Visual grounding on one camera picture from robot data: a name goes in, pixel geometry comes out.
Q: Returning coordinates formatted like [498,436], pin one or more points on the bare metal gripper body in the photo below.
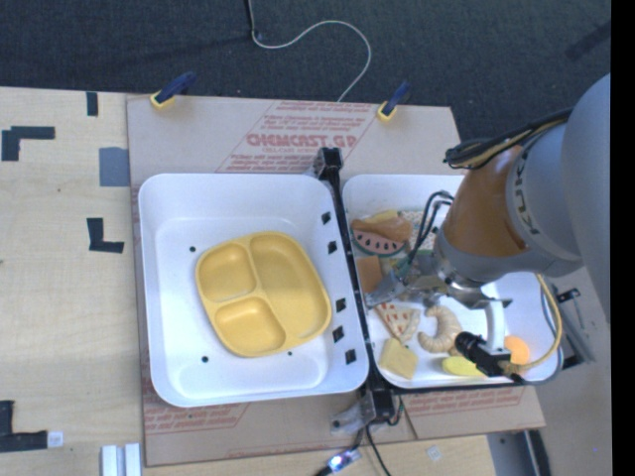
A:
[430,281]

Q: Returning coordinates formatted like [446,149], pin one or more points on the dull grey metal gripper finger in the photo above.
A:
[386,289]

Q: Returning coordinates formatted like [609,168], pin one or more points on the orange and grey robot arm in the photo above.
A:
[546,206]

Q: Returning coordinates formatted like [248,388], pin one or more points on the orange cheese slice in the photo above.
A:
[368,273]

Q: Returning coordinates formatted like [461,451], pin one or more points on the pizza slice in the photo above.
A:
[397,318]

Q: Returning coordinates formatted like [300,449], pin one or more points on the thin black rod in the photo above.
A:
[353,266]

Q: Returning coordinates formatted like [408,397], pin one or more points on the red watermelon slice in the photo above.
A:
[377,243]

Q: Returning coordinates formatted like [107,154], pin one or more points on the beige croissant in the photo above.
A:
[444,332]

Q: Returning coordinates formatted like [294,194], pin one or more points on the orange toy chicken piece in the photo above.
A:
[389,227]

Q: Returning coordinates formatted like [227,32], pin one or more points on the beige patterned cracker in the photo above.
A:
[416,218]

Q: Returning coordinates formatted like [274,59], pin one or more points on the yellow cheese wedge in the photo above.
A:
[398,359]

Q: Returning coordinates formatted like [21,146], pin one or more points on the small yellow toy wedge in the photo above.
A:
[384,215]

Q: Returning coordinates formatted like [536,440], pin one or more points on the yellow banana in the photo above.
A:
[459,366]

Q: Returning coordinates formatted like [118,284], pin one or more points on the white plastic tray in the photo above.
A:
[377,191]
[168,290]

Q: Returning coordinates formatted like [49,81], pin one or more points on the orange ball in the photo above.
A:
[518,349]

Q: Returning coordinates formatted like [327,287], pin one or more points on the yellow divided plate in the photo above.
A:
[268,290]

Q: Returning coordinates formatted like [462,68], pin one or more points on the brown cardboard board red print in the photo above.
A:
[208,132]

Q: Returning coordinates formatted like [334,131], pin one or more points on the black cylinder on white bracket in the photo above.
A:
[483,352]

